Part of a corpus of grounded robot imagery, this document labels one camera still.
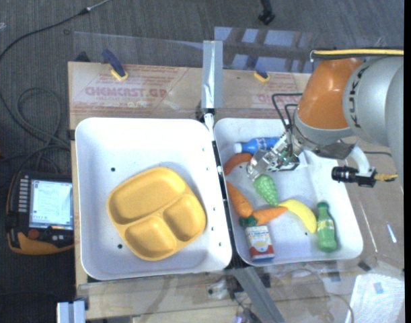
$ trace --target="red button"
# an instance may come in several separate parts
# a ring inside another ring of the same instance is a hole
[[[31,240],[36,240],[39,237],[39,231],[37,229],[30,229],[28,232],[28,237]]]

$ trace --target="caster wheel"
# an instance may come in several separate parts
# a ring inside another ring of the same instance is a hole
[[[258,18],[262,23],[268,25],[274,20],[275,14],[273,14],[271,11],[263,11]]]

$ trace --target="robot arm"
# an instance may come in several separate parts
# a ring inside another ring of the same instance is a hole
[[[362,62],[356,58],[360,55],[379,56]],[[271,151],[255,155],[249,177],[257,177],[269,163],[281,169],[296,165],[297,156],[308,149],[320,157],[353,158],[359,168],[334,168],[333,179],[372,187],[375,168],[356,144],[340,142],[356,135],[391,149],[404,189],[404,51],[317,50],[312,57],[324,60],[309,78],[293,125]]]

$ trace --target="black chair leg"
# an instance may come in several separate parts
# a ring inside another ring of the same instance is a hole
[[[260,0],[260,2],[264,8],[264,11],[259,15],[259,20],[265,25],[268,25],[275,18],[275,14],[272,12],[271,2],[270,0]]]

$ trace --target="gray carpet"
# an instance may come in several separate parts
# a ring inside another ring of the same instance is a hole
[[[75,15],[104,0],[0,0],[0,54],[18,37]],[[404,46],[404,0],[271,0],[274,21],[258,20],[259,0],[113,0],[66,24],[18,42],[0,64],[1,93],[10,109],[31,87],[54,92],[61,101],[59,137],[67,139],[67,61],[78,55],[76,32],[91,32],[188,42],[212,40],[216,27],[292,30],[383,37],[388,46]],[[51,131],[57,115],[54,100],[31,95],[22,102],[27,119]],[[44,145],[20,128],[0,99],[1,159]],[[71,171],[66,151],[49,155],[60,171]],[[15,168],[21,159],[12,161]],[[51,170],[48,163],[42,170]],[[0,166],[0,185],[11,169]],[[0,191],[0,322],[53,322],[55,302],[75,297],[73,252],[20,256],[8,248],[4,232],[7,191]]]

